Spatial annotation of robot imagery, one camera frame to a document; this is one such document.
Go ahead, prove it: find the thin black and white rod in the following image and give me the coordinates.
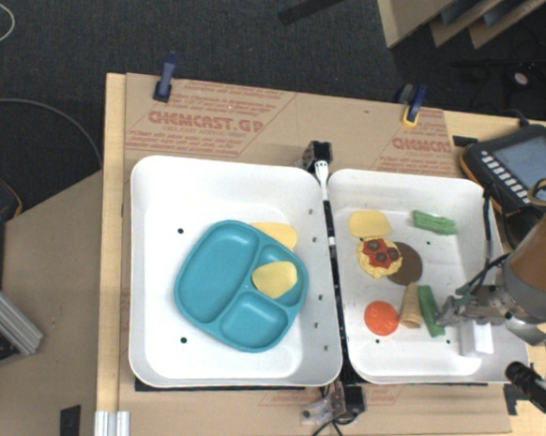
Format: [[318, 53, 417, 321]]
[[297, 160, 369, 385]]

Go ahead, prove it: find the green toy bean pod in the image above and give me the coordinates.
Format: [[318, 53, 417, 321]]
[[412, 284, 451, 340]]

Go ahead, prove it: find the black cylinder on white bracket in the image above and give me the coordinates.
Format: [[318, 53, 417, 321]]
[[497, 316, 546, 414]]

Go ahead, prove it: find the orange toy ball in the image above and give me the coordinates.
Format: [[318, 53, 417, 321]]
[[361, 298, 402, 338]]

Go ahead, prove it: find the brown cardboard board, red print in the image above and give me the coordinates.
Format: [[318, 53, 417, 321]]
[[97, 72, 539, 436]]

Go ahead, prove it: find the brown round biscuit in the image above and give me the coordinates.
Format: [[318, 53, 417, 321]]
[[385, 240, 426, 288]]

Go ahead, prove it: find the toy pizza slice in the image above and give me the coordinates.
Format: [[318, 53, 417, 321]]
[[353, 236, 405, 281]]

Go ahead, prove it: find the green toy asparagus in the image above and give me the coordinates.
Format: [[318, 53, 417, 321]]
[[410, 209, 460, 237]]

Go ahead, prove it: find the white plastic tray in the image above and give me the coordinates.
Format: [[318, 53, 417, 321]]
[[311, 166, 546, 397], [114, 152, 358, 403]]

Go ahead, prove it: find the black block with thin wires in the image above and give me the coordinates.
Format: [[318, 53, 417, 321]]
[[300, 379, 369, 431], [298, 139, 335, 172]]

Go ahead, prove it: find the blue divided plate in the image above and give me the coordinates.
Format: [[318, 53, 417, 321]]
[[169, 216, 314, 358]]

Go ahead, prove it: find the yellow toy cheese slice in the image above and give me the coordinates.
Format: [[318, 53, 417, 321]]
[[345, 208, 396, 244]]

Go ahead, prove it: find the yellow toy chip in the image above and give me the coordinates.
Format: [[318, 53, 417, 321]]
[[247, 220, 300, 253], [249, 258, 300, 303]]

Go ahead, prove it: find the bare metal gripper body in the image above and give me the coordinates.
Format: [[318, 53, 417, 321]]
[[451, 281, 523, 333]]

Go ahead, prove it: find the tan toy ice cream cone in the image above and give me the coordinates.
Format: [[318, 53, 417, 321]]
[[397, 280, 427, 330]]

